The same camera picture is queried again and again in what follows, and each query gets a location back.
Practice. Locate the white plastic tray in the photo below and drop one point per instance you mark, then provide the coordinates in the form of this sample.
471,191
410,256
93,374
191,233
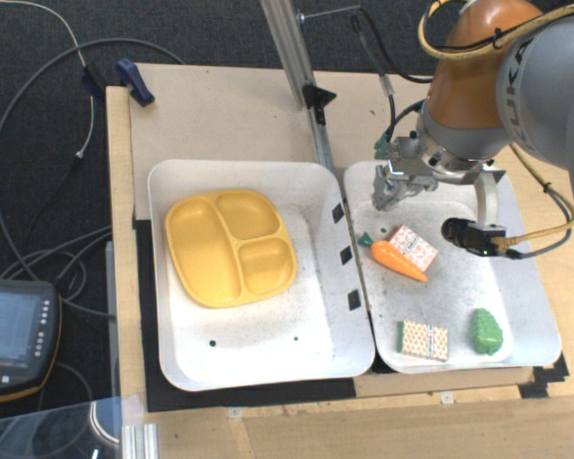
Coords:
464,294
268,333

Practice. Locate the yellow divided plate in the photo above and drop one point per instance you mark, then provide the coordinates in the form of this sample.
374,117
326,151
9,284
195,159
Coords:
205,246

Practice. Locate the black cylinder on white bracket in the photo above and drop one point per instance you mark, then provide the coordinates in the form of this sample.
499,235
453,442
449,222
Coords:
473,237

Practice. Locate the orange carrot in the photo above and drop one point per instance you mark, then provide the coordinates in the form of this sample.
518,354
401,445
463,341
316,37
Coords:
394,258

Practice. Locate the red and white patterned carton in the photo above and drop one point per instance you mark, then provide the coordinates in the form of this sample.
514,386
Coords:
418,246

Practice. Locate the yellow patterned carton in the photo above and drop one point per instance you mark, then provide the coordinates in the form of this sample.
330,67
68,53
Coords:
423,340

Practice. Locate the green grapes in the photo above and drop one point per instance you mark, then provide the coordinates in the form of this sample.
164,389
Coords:
485,333

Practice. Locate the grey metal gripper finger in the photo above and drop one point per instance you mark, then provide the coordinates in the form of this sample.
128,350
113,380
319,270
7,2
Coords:
381,189
407,189

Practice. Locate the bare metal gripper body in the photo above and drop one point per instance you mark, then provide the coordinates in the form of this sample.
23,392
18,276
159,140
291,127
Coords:
411,153

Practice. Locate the pale wood board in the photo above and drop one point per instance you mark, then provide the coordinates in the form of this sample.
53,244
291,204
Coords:
220,122

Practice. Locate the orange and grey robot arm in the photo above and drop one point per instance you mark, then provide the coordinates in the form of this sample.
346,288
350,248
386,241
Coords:
469,89

